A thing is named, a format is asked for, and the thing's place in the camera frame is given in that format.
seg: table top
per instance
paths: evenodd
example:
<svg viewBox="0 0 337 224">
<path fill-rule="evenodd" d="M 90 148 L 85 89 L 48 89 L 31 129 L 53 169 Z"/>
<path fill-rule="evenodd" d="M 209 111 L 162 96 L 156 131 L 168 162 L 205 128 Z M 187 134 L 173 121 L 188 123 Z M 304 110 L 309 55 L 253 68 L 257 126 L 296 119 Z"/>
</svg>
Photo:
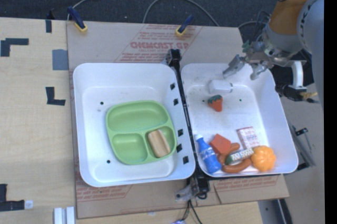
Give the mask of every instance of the table top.
<svg viewBox="0 0 337 224">
<path fill-rule="evenodd" d="M 3 223 L 52 223 L 54 208 L 76 206 L 74 153 L 68 70 L 53 70 L 54 50 L 67 50 L 65 21 L 0 18 L 0 40 L 28 38 L 29 45 L 11 45 L 0 57 L 0 183 L 8 200 L 32 200 L 33 209 L 1 212 Z M 47 105 L 46 87 L 64 105 Z M 185 209 L 137 213 L 76 223 L 173 223 Z M 258 203 L 245 202 L 197 208 L 205 223 L 223 219 L 262 223 Z M 186 223 L 195 223 L 192 212 Z"/>
</svg>

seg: bottle label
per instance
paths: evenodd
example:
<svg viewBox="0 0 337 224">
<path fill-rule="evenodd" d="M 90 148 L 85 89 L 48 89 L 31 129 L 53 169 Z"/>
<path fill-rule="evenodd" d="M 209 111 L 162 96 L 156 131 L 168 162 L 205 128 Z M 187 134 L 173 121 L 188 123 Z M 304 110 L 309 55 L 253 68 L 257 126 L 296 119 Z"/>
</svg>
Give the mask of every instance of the bottle label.
<svg viewBox="0 0 337 224">
<path fill-rule="evenodd" d="M 215 155 L 214 151 L 212 148 L 205 149 L 200 152 L 200 156 L 203 160 L 209 158 L 210 156 Z"/>
</svg>

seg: bottle cap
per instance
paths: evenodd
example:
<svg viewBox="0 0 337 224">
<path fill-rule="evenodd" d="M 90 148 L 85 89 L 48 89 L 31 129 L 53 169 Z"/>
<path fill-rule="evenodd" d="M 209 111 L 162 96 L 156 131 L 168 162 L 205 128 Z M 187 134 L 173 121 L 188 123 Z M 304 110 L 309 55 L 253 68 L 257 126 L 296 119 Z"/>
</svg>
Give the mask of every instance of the bottle cap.
<svg viewBox="0 0 337 224">
<path fill-rule="evenodd" d="M 194 135 L 194 138 L 195 138 L 195 140 L 198 140 L 200 138 L 203 138 L 203 136 L 201 134 L 196 134 L 196 135 Z"/>
</svg>

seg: strawberry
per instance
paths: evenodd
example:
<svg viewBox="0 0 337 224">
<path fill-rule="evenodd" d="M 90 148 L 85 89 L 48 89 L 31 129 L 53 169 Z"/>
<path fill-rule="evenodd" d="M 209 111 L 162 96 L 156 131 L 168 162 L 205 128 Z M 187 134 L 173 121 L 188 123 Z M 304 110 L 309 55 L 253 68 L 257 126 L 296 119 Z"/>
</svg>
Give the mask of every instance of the strawberry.
<svg viewBox="0 0 337 224">
<path fill-rule="evenodd" d="M 207 102 L 208 102 L 209 106 L 212 107 L 217 112 L 222 111 L 222 96 L 214 95 L 214 96 L 210 97 Z"/>
</svg>

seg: white tray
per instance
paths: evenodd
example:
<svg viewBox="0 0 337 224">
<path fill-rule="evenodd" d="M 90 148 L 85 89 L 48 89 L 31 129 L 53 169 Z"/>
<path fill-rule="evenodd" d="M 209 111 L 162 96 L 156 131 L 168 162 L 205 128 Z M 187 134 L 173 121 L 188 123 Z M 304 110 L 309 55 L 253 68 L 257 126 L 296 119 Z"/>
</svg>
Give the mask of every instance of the white tray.
<svg viewBox="0 0 337 224">
<path fill-rule="evenodd" d="M 298 155 L 270 71 L 261 73 L 257 80 L 251 81 L 252 69 L 245 65 L 226 79 L 233 84 L 233 91 L 222 95 L 223 111 L 216 112 L 208 106 L 207 100 L 212 96 L 209 83 L 212 80 L 223 80 L 222 72 L 227 67 L 227 64 L 189 64 L 183 67 L 182 80 L 193 134 L 203 135 L 207 143 L 217 133 L 231 142 L 240 143 L 236 130 L 252 126 L 260 144 L 270 146 L 277 161 L 275 167 L 267 172 L 248 167 L 240 173 L 229 174 L 220 170 L 209 174 L 198 157 L 201 169 L 212 177 L 293 172 L 298 166 Z"/>
<path fill-rule="evenodd" d="M 80 173 L 86 183 L 107 187 L 192 175 L 195 160 L 191 140 L 176 75 L 170 67 L 152 63 L 86 63 L 75 69 L 73 79 Z M 127 165 L 113 153 L 105 116 L 113 105 L 139 100 L 158 101 L 165 106 L 179 149 L 164 160 Z"/>
</svg>

